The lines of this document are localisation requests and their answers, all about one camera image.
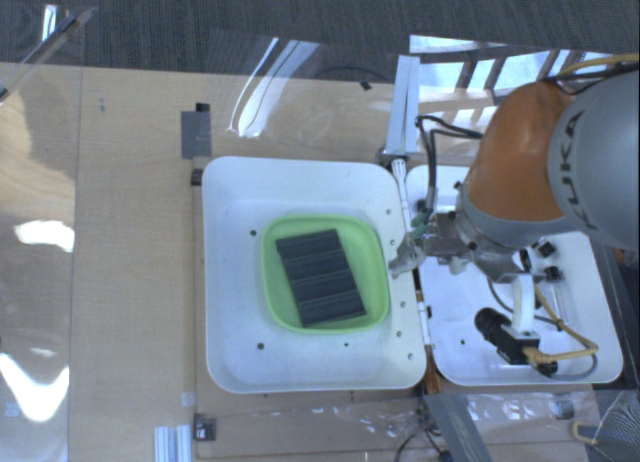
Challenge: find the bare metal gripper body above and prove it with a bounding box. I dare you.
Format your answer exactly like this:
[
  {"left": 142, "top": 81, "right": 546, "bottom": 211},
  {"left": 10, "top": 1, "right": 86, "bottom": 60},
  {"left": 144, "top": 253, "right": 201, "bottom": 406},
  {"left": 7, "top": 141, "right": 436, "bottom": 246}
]
[{"left": 422, "top": 210, "right": 482, "bottom": 274}]

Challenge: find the green plate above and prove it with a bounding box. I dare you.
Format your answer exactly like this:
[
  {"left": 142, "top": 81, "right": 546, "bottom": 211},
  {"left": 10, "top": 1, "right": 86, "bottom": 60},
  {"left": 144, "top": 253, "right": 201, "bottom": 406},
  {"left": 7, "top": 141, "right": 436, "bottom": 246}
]
[{"left": 259, "top": 214, "right": 392, "bottom": 336}]

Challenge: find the thin black and white rod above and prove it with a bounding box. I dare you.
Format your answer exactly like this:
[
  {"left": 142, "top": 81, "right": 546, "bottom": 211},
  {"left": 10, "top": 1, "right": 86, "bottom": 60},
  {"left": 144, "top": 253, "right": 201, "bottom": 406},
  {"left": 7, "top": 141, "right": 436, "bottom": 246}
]
[{"left": 391, "top": 158, "right": 433, "bottom": 359}]

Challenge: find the dark grey ribbed rectangular block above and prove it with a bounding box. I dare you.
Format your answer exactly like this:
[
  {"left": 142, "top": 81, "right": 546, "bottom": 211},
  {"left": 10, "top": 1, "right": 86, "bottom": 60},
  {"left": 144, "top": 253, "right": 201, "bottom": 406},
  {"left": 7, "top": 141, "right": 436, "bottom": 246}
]
[{"left": 274, "top": 228, "right": 368, "bottom": 329}]

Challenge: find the white plastic tray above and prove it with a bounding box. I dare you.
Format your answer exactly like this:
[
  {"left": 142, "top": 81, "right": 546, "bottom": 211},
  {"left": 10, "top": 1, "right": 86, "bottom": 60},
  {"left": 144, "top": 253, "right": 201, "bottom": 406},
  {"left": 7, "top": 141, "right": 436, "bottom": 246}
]
[
  {"left": 201, "top": 155, "right": 428, "bottom": 395},
  {"left": 404, "top": 164, "right": 625, "bottom": 388}
]

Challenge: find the black cylinder on white bracket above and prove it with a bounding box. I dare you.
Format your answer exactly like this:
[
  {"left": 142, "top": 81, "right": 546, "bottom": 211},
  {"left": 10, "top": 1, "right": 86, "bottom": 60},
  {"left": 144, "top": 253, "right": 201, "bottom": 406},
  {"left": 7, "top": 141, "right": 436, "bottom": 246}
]
[{"left": 474, "top": 274, "right": 544, "bottom": 365}]

